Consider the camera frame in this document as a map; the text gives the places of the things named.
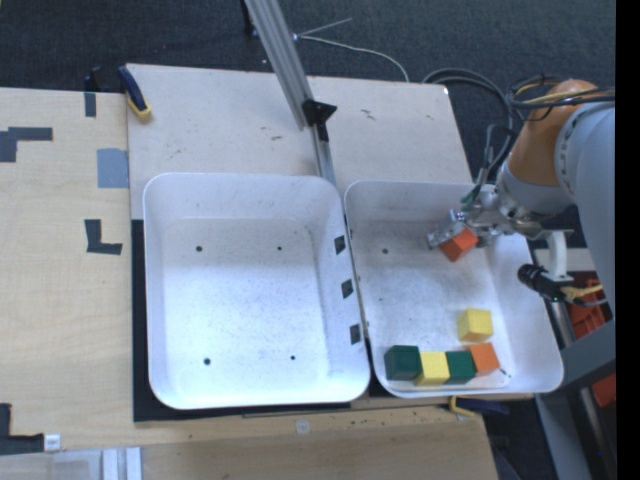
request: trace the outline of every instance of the cube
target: cube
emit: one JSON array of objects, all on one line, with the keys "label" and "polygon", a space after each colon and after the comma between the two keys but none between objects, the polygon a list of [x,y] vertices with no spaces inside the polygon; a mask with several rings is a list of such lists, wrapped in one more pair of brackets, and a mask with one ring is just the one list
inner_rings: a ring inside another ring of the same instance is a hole
[{"label": "cube", "polygon": [[500,368],[500,361],[492,343],[476,343],[469,345],[467,350],[471,352],[477,375],[488,375]]},{"label": "cube", "polygon": [[473,357],[468,350],[445,352],[449,365],[449,380],[445,384],[466,384],[476,376]]},{"label": "cube", "polygon": [[493,335],[491,311],[467,308],[457,318],[460,341],[482,342]]},{"label": "cube", "polygon": [[479,242],[479,239],[469,228],[439,245],[440,250],[451,261],[456,261],[467,254]]},{"label": "cube", "polygon": [[387,380],[413,380],[422,371],[415,345],[394,345],[384,354]]},{"label": "cube", "polygon": [[422,371],[413,379],[416,386],[439,386],[449,380],[449,364],[444,352],[420,352]]}]

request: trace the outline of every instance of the white wire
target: white wire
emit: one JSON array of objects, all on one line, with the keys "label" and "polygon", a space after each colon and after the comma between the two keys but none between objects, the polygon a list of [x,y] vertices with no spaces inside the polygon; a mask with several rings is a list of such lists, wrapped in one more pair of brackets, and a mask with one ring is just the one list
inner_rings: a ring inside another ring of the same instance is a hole
[{"label": "white wire", "polygon": [[357,48],[355,46],[350,46],[348,44],[338,43],[337,41],[330,41],[329,39],[323,39],[321,37],[308,36],[308,35],[300,35],[298,37],[300,39],[307,39],[308,41],[317,41],[319,43],[330,44],[332,46],[339,46],[340,48],[346,48],[347,50],[353,50],[355,52],[371,53],[373,55],[378,55],[380,57],[383,57],[383,58],[393,62],[400,69],[400,71],[402,71],[402,75],[404,76],[405,81],[406,82],[410,81],[409,80],[409,75],[407,74],[405,69],[402,67],[402,65],[397,60],[393,59],[392,57],[389,57],[388,55],[386,55],[384,53],[376,52],[374,50],[368,50],[366,48]]},{"label": "white wire", "polygon": [[299,34],[299,35],[308,36],[310,34],[315,34],[316,32],[320,32],[321,30],[327,30],[328,28],[331,28],[331,27],[337,27],[338,25],[344,25],[345,23],[349,23],[352,19],[353,18],[347,18],[344,20],[335,21],[333,23],[329,23],[328,25],[322,25],[321,27],[318,27],[318,28],[312,28],[311,30],[302,32],[302,34]]}]

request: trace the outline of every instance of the dark green block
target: dark green block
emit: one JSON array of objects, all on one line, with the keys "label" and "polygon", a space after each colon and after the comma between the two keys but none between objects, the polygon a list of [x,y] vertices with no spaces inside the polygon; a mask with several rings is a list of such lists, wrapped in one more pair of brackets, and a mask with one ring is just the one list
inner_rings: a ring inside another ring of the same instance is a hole
[{"label": "dark green block", "polygon": [[388,380],[412,380],[422,371],[420,351],[413,345],[394,345],[384,355]]},{"label": "dark green block", "polygon": [[468,350],[445,352],[451,377],[445,384],[466,384],[476,376],[476,366],[473,356]]}]

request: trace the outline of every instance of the metal pole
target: metal pole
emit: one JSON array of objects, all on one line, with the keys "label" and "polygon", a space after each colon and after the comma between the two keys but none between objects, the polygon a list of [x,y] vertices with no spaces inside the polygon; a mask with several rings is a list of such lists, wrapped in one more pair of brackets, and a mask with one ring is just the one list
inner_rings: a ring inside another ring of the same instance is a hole
[{"label": "metal pole", "polygon": [[313,128],[318,173],[335,185],[333,162],[324,124],[324,120],[328,118],[330,113],[325,115],[324,119],[312,120],[303,110],[305,104],[322,104],[317,104],[313,99],[293,35],[287,26],[278,0],[244,1],[298,127],[301,130],[307,126]]}]

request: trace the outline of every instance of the wooden board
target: wooden board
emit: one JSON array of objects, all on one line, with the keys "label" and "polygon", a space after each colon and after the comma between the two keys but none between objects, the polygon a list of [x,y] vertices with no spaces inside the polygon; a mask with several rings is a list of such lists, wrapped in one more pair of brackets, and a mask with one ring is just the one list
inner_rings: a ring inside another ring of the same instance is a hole
[{"label": "wooden board", "polygon": [[476,421],[322,434],[150,446],[145,480],[497,480],[484,428]]},{"label": "wooden board", "polygon": [[[64,448],[86,449],[297,436],[301,418],[312,432],[457,425],[426,406],[444,400],[366,395],[352,410],[133,423],[129,190],[99,188],[96,160],[129,149],[130,111],[123,95],[96,97],[86,117],[81,92],[0,89],[0,131],[53,130],[0,163],[0,402],[13,406],[12,435],[60,434]],[[85,219],[100,219],[121,254],[88,253]],[[486,436],[476,445],[486,452]]]},{"label": "wooden board", "polygon": [[[278,80],[247,73],[132,64],[151,105],[130,112],[131,215],[146,183],[164,172],[317,175],[311,130],[298,129]],[[444,86],[309,77],[327,121],[341,193],[354,181],[471,181]]]}]

